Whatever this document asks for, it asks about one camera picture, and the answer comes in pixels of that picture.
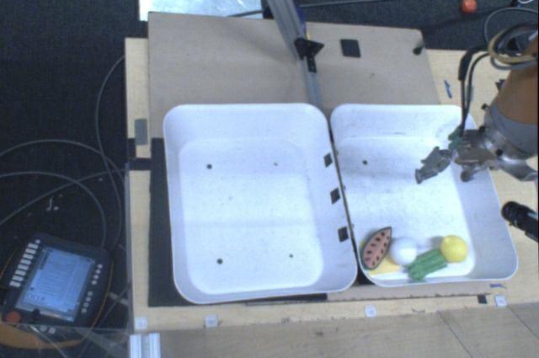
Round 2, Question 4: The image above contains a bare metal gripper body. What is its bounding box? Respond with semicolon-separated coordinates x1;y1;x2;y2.
451;128;539;182

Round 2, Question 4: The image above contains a white plastic tray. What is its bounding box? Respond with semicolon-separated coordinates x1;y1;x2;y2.
162;102;360;305
328;103;520;288

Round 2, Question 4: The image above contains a yellow lemon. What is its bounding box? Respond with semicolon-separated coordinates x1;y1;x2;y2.
439;234;469;264

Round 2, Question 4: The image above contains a white ball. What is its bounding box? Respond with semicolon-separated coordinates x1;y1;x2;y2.
388;236;419;266

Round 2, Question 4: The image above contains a green toy vegetable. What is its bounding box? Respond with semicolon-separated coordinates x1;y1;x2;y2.
405;248;449;281

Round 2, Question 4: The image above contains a red watermelon slice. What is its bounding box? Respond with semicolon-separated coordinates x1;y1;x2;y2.
359;226;394;270

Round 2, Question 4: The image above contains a yellow flat toy piece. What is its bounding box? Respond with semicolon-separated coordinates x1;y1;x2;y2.
366;256;408;277

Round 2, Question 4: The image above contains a brown cardboard board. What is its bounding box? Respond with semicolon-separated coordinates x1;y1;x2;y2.
147;11;494;303

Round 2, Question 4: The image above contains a black cylinder on white bracket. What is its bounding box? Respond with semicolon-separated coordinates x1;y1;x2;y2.
500;200;539;243

